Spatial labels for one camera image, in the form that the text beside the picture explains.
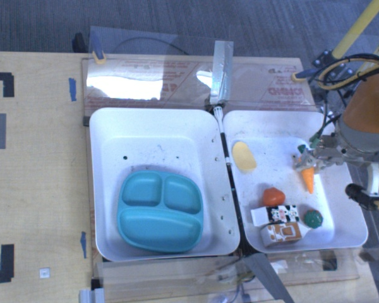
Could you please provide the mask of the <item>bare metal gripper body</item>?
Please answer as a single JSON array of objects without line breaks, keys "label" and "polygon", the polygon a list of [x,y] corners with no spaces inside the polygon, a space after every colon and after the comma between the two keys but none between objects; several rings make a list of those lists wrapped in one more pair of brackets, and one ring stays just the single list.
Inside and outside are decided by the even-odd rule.
[{"label": "bare metal gripper body", "polygon": [[322,135],[313,150],[313,157],[320,169],[353,160],[349,154],[349,147],[338,134]]}]

